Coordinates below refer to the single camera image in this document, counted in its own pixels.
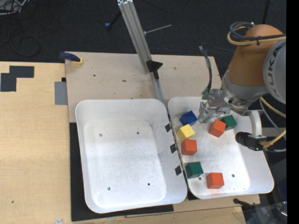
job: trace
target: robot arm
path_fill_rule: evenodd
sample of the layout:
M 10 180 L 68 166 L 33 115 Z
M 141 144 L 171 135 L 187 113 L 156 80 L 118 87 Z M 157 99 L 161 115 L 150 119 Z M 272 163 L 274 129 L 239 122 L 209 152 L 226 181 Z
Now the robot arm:
M 235 32 L 241 28 L 247 29 L 244 36 Z M 267 93 L 286 104 L 285 39 L 285 34 L 270 25 L 232 24 L 228 41 L 237 47 L 221 88 L 211 89 L 206 102 L 200 103 L 199 122 L 207 123 L 231 110 L 252 115 L 250 105 Z

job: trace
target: cube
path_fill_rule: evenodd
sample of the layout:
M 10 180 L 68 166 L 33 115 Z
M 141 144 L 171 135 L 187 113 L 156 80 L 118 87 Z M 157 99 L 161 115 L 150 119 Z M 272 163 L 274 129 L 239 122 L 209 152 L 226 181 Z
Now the cube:
M 209 173 L 206 176 L 206 185 L 208 189 L 219 189 L 224 186 L 222 173 Z
M 219 138 L 224 133 L 225 128 L 226 128 L 226 123 L 218 119 L 215 119 L 210 126 L 209 133 Z
M 179 140 L 181 140 L 181 142 L 183 142 L 185 139 L 190 138 L 194 134 L 195 132 L 189 124 L 180 127 L 179 130 L 177 131 L 177 136 Z
M 182 125 L 194 125 L 197 121 L 197 117 L 193 113 L 193 111 L 189 111 L 181 116 L 179 121 L 181 121 Z
M 225 116 L 220 121 L 226 124 L 225 131 L 233 129 L 237 125 L 237 122 L 232 115 Z
M 185 166 L 187 178 L 196 178 L 202 175 L 204 172 L 202 170 L 200 162 L 191 162 Z
M 181 154 L 193 156 L 197 152 L 197 141 L 185 139 L 181 143 Z

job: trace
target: white plastic tray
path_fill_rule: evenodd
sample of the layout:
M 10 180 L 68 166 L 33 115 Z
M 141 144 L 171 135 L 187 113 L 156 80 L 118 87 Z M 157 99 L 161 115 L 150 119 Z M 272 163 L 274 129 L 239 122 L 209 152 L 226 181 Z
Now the white plastic tray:
M 85 100 L 76 107 L 85 201 L 97 213 L 182 202 L 187 185 L 164 104 Z
M 183 125 L 181 116 L 193 111 L 199 115 L 200 97 L 175 97 L 168 103 L 169 113 L 175 132 Z M 192 125 L 195 135 L 190 139 L 197 140 L 198 151 L 194 156 L 182 155 L 184 165 L 200 161 L 204 174 L 200 178 L 188 179 L 189 190 L 200 199 L 242 194 L 269 193 L 274 187 L 274 181 L 268 163 L 262 151 L 253 151 L 235 141 L 239 131 L 252 133 L 249 117 L 243 117 L 231 112 L 237 125 L 234 129 L 225 131 L 219 138 L 209 134 L 211 123 Z M 206 176 L 210 172 L 223 173 L 224 186 L 220 189 L 208 189 Z

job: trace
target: green block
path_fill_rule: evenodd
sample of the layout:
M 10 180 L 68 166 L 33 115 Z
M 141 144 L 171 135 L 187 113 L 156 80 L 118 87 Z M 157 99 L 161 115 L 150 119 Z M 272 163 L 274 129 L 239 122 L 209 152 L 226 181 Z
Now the green block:
M 237 125 L 237 122 L 232 115 L 225 116 L 220 121 L 226 124 L 225 131 L 233 129 Z
M 204 173 L 200 162 L 188 163 L 187 166 L 185 167 L 185 170 L 186 170 L 188 179 L 199 177 L 200 175 L 202 175 Z

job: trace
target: clamp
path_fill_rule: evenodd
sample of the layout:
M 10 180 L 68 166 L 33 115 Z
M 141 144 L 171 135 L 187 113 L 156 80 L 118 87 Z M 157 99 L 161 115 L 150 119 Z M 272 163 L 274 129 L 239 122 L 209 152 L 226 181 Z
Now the clamp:
M 80 65 L 82 64 L 82 58 L 75 56 L 74 54 L 68 52 L 60 52 L 59 59 L 65 59 L 71 61 L 71 64 Z

